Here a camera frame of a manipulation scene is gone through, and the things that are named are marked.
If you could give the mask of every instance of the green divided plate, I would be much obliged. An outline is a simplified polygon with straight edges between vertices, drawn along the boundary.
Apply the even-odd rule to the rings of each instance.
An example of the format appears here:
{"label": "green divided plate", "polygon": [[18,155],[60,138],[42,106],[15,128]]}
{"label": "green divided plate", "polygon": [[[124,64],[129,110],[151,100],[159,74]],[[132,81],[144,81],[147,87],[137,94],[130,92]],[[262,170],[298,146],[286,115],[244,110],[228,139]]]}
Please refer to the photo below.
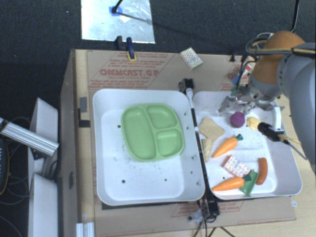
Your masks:
{"label": "green divided plate", "polygon": [[140,161],[155,161],[180,154],[184,136],[178,116],[165,104],[142,104],[127,108],[121,116],[129,153]]}

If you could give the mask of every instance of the cardboard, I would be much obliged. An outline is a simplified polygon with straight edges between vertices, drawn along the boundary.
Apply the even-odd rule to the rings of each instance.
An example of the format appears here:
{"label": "cardboard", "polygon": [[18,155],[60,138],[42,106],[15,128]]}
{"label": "cardboard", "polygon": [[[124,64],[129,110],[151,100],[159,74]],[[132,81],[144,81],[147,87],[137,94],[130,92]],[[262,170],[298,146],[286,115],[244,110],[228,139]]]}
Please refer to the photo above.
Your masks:
{"label": "cardboard", "polygon": [[[127,207],[110,207],[101,203],[95,191],[95,143],[91,100],[94,93],[101,88],[176,90],[178,83],[184,78],[194,79],[195,92],[227,90],[230,88],[228,85],[232,85],[231,80],[236,77],[235,71],[240,64],[240,57],[231,63],[230,57],[226,55],[199,54],[203,65],[190,70],[179,54],[139,52],[136,55],[137,61],[129,62],[126,52],[72,51],[62,90],[62,107],[64,106],[63,109],[67,109],[67,112],[61,113],[62,121],[65,122],[61,123],[61,129],[65,130],[62,134],[64,149],[61,179],[64,183],[71,170],[76,173],[74,186],[77,192],[74,188],[69,190],[63,184],[64,236],[74,236],[73,228],[76,228],[76,223],[83,221],[83,215],[85,221],[95,223],[97,237],[180,230],[189,231],[178,236],[191,236],[190,230],[197,227],[195,222],[188,221],[188,217],[198,210],[196,202]],[[78,111],[82,98],[86,98],[88,103],[83,113]],[[84,126],[87,123],[90,123],[90,127]],[[221,214],[214,223],[209,224],[210,227],[295,219],[289,197],[227,201],[220,202],[219,206]]]}

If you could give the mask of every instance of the small box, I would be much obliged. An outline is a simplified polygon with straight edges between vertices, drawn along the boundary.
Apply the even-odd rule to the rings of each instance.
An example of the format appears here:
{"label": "small box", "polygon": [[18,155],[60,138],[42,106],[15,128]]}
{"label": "small box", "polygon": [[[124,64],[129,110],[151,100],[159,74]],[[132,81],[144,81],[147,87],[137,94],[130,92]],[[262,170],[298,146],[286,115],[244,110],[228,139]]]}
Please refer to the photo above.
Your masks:
{"label": "small box", "polygon": [[180,53],[181,58],[190,67],[190,69],[195,69],[199,65],[203,64],[203,61],[199,58],[197,53],[190,47]]}
{"label": "small box", "polygon": [[234,156],[230,156],[225,162],[223,168],[234,176],[245,177],[251,171],[245,164]]}

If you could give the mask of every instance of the toy carrot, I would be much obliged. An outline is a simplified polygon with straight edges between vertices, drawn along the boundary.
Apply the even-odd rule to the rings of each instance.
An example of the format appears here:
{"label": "toy carrot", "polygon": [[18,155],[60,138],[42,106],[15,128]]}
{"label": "toy carrot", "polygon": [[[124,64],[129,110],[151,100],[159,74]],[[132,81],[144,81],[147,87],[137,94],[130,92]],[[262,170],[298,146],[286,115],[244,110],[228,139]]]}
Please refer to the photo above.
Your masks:
{"label": "toy carrot", "polygon": [[215,152],[213,155],[214,158],[219,157],[223,155],[224,153],[227,153],[229,150],[233,149],[235,146],[237,146],[238,140],[242,140],[243,137],[241,134],[237,135],[236,137],[231,137],[227,139]]}
{"label": "toy carrot", "polygon": [[259,177],[256,181],[257,185],[262,185],[263,182],[266,180],[267,178],[267,174],[268,174],[268,163],[267,163],[267,159],[265,158],[260,158],[259,160],[259,166],[260,166],[260,173],[259,173]]}
{"label": "toy carrot", "polygon": [[239,176],[235,176],[215,186],[212,190],[214,192],[218,192],[218,191],[227,191],[227,190],[237,189],[237,188],[241,188],[244,185],[244,183],[245,183],[245,179]]}

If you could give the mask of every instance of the dark floor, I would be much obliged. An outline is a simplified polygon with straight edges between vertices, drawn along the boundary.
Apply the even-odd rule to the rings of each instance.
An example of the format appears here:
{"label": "dark floor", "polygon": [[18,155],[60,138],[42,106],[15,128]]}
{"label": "dark floor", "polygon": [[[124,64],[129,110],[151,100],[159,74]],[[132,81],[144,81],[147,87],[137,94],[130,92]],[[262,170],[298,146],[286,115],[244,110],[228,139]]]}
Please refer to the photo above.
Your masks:
{"label": "dark floor", "polygon": [[[291,30],[295,0],[150,0],[156,44],[138,51],[243,54],[248,40],[262,32]],[[296,33],[315,42],[316,0],[300,0]],[[37,97],[59,108],[59,95],[71,48],[113,49],[113,43],[82,40],[80,0],[0,0],[0,117],[31,118]],[[12,176],[27,176],[23,146],[11,159]],[[12,186],[24,194],[23,183]],[[8,192],[0,201],[20,199]],[[27,236],[28,199],[0,203],[0,216]],[[15,237],[0,217],[0,237]]]}

